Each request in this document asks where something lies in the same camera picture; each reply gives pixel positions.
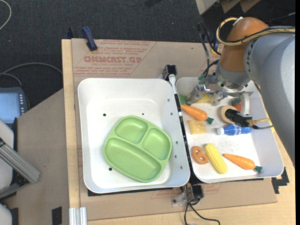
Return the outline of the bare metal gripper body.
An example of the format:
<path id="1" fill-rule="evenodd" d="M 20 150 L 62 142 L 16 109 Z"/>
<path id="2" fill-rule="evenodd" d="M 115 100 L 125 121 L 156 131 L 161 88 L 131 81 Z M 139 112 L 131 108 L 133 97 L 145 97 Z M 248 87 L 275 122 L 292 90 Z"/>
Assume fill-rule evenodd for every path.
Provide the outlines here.
<path id="1" fill-rule="evenodd" d="M 205 79 L 205 91 L 209 93 L 222 93 L 234 97 L 235 94 L 242 91 L 243 87 L 243 85 L 229 81 L 219 73 L 207 75 Z"/>

